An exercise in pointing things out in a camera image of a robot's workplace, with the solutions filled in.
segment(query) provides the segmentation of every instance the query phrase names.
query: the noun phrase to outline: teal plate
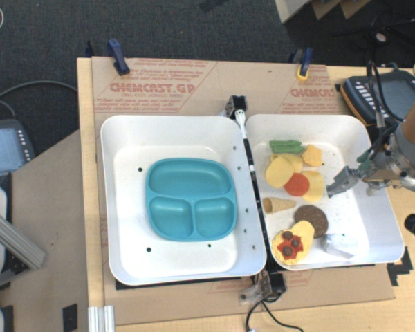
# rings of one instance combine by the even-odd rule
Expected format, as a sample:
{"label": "teal plate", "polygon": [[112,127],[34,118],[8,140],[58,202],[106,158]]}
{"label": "teal plate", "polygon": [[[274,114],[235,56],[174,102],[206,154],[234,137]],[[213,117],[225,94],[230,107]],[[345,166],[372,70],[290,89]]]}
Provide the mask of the teal plate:
{"label": "teal plate", "polygon": [[161,237],[173,241],[222,239],[237,223],[237,198],[228,170],[198,158],[154,163],[146,178],[147,215]]}

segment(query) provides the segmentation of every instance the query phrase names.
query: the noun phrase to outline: white tray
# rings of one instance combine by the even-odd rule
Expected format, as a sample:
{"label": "white tray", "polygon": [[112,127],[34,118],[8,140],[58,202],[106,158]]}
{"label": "white tray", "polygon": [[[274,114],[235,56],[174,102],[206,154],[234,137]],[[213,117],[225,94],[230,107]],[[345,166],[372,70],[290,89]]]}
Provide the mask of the white tray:
{"label": "white tray", "polygon": [[[109,264],[131,285],[257,274],[266,249],[238,125],[221,116],[114,116],[101,128]],[[237,224],[223,239],[180,242],[158,236],[145,203],[148,169],[164,158],[221,163],[234,181]]]}
{"label": "white tray", "polygon": [[[324,166],[311,169],[323,174],[325,185],[330,185],[345,165],[357,168],[356,158],[371,145],[365,127],[352,116],[255,115],[248,119],[246,129],[261,199],[278,196],[297,201],[297,206],[292,209],[265,214],[270,242],[280,230],[293,226],[293,216],[299,206],[311,204],[267,184],[264,173],[272,154],[270,140],[300,140],[305,145],[320,148]],[[360,182],[331,199],[325,192],[319,202],[313,203],[326,213],[328,234],[356,235],[360,243],[356,256],[344,259],[330,255],[324,251],[320,240],[314,239],[311,251],[298,264],[286,265],[274,257],[275,261],[285,269],[304,270],[399,260],[403,256],[404,243],[387,193],[383,190],[378,195],[367,196],[366,188],[367,184]]]}

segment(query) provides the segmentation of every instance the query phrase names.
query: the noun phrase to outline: blue clamp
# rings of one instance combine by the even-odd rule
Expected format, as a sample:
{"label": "blue clamp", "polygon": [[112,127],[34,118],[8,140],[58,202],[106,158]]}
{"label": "blue clamp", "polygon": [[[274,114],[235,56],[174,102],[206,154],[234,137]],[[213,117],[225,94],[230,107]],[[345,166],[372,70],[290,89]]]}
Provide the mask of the blue clamp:
{"label": "blue clamp", "polygon": [[297,79],[299,81],[306,81],[309,76],[309,66],[312,61],[312,49],[306,48],[303,54],[303,60],[301,65],[298,67]]}
{"label": "blue clamp", "polygon": [[108,41],[107,49],[109,56],[114,57],[116,59],[116,62],[113,63],[113,65],[116,68],[118,75],[121,76],[129,74],[131,70],[125,62],[125,57],[123,57],[122,53],[122,46],[118,42],[118,40],[114,38],[110,39]]}
{"label": "blue clamp", "polygon": [[302,49],[294,50],[289,57],[289,63],[299,63],[297,69],[297,79],[299,81],[306,81],[308,78],[309,66],[312,60],[312,48],[306,48],[303,52]]}

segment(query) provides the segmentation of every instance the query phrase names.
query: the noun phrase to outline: screen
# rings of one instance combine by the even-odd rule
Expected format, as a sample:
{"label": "screen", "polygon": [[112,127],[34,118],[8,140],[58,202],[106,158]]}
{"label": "screen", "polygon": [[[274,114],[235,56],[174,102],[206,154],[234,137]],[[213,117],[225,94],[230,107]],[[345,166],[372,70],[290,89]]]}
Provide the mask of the screen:
{"label": "screen", "polygon": [[0,174],[15,171],[24,163],[16,131],[12,128],[0,129]]}
{"label": "screen", "polygon": [[[406,118],[412,105],[415,103],[415,89],[409,82],[402,80],[388,80],[381,84],[382,92],[385,96],[387,106],[400,118]],[[378,85],[374,84],[373,88],[378,97],[380,91]]]}

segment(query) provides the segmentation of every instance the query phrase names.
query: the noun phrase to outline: black cable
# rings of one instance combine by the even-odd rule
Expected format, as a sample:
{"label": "black cable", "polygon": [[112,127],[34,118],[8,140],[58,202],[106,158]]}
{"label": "black cable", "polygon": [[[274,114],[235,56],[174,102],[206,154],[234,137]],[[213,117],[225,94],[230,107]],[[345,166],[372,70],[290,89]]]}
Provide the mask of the black cable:
{"label": "black cable", "polygon": [[370,148],[368,148],[367,151],[372,151],[374,148],[377,147],[377,144],[380,143],[380,145],[383,145],[386,142],[386,139],[388,139],[388,137],[395,132],[395,130],[398,128],[399,124],[395,124],[394,126],[388,128],[383,134],[382,134],[382,138],[377,138],[375,140],[375,142],[373,142],[373,144],[371,145]]}
{"label": "black cable", "polygon": [[11,114],[14,118],[17,116],[14,109],[9,104],[7,104],[6,102],[1,101],[1,100],[0,100],[0,104],[3,105],[4,107],[6,107],[9,110],[9,112],[11,112]]}
{"label": "black cable", "polygon": [[398,117],[390,108],[389,106],[387,106],[387,102],[385,99],[385,95],[382,92],[382,87],[381,87],[381,78],[380,78],[380,73],[378,72],[378,68],[375,66],[375,64],[373,65],[373,71],[375,72],[375,76],[376,76],[376,81],[378,84],[378,90],[380,91],[380,98],[381,98],[381,102],[382,105],[384,106],[385,111],[397,122],[403,122],[404,119],[402,119],[401,117]]}
{"label": "black cable", "polygon": [[[378,124],[378,121],[382,120],[382,122],[384,123],[384,118],[382,117],[380,101],[378,100],[378,97],[376,95],[375,88],[374,88],[374,75],[372,73],[372,68],[374,66],[375,66],[375,63],[372,60],[369,60],[367,62],[367,77],[369,78],[369,91],[370,91],[370,94],[372,95],[373,104],[375,106],[375,111],[376,111],[376,126],[378,129],[378,139],[381,139],[384,125]],[[380,91],[380,93],[382,93],[381,83],[378,83],[378,90]],[[370,157],[371,160],[373,160],[376,154],[380,151],[380,147],[381,147],[381,144],[380,142],[378,142],[378,144],[376,144],[376,146],[373,148],[373,153]]]}
{"label": "black cable", "polygon": [[257,306],[258,305],[260,305],[260,304],[262,304],[263,305],[263,307],[265,308],[265,310],[267,311],[267,313],[269,314],[269,316],[271,316],[271,318],[276,322],[276,323],[278,323],[280,326],[283,326],[283,327],[286,327],[286,328],[288,328],[288,329],[296,329],[296,330],[298,330],[298,331],[300,331],[300,332],[304,332],[303,331],[303,329],[301,329],[300,327],[298,327],[298,326],[292,326],[292,325],[289,325],[289,324],[284,324],[284,323],[282,323],[282,322],[280,322],[279,320],[277,320],[277,318],[270,312],[270,310],[269,310],[269,308],[266,306],[266,304],[265,303],[273,303],[273,302],[276,302],[280,297],[281,297],[282,295],[281,294],[277,294],[276,296],[274,296],[274,297],[266,297],[266,298],[264,298],[264,299],[262,299],[262,300],[260,300],[259,302],[257,302],[250,310],[249,310],[249,312],[248,312],[248,315],[246,316],[246,332],[249,332],[249,331],[251,331],[251,328],[250,328],[250,326],[249,326],[249,321],[250,321],[250,316],[252,315],[252,313],[254,312],[254,310],[257,308]]}
{"label": "black cable", "polygon": [[42,84],[54,84],[54,85],[58,85],[58,86],[63,86],[66,87],[74,92],[78,92],[77,89],[69,84],[66,84],[64,82],[61,81],[55,81],[55,80],[36,80],[36,81],[29,81],[29,82],[24,82],[23,84],[19,84],[16,85],[14,87],[11,87],[10,89],[7,89],[5,91],[3,91],[2,93],[0,93],[0,97],[7,95],[8,93],[17,90],[17,89],[22,89],[24,87],[27,86],[33,86],[33,85],[42,85]]}
{"label": "black cable", "polygon": [[263,307],[266,309],[266,311],[268,312],[269,316],[271,316],[271,318],[278,323],[280,326],[286,327],[287,329],[296,329],[300,332],[304,332],[302,328],[298,327],[298,326],[292,326],[290,324],[284,324],[282,322],[280,322],[279,320],[277,320],[277,318],[270,312],[269,308],[266,306],[266,304],[264,304],[264,302],[262,302]]}

